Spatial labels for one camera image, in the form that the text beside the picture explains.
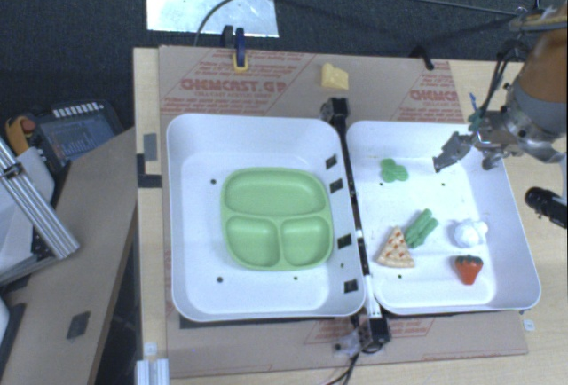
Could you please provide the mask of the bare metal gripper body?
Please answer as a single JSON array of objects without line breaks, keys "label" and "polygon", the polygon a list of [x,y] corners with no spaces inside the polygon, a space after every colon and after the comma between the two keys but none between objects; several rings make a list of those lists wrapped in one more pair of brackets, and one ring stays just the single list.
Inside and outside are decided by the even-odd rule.
[{"label": "bare metal gripper body", "polygon": [[481,153],[501,149],[503,159],[526,154],[540,162],[562,160],[562,153],[553,147],[560,136],[543,130],[524,114],[485,113],[483,117],[473,114],[469,121],[472,145]]}]

